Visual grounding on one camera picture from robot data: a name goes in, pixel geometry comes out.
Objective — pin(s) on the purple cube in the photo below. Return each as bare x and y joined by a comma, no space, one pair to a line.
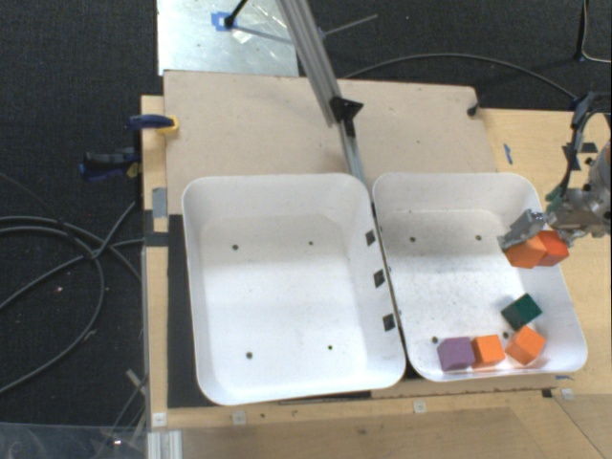
454,353

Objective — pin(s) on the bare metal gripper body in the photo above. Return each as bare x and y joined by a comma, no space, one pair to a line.
581,215

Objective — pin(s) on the dark green cube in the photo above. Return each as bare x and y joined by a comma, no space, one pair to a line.
522,310

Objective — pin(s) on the pale wood board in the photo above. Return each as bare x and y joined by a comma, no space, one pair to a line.
248,127

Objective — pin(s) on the thin black rod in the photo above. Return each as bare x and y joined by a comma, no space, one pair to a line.
389,282

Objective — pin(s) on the white plastic tray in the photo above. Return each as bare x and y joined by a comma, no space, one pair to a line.
282,304
444,285

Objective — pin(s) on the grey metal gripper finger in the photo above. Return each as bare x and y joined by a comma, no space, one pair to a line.
570,238
521,230

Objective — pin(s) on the orange cube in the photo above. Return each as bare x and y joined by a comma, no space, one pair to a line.
526,344
528,252
487,349

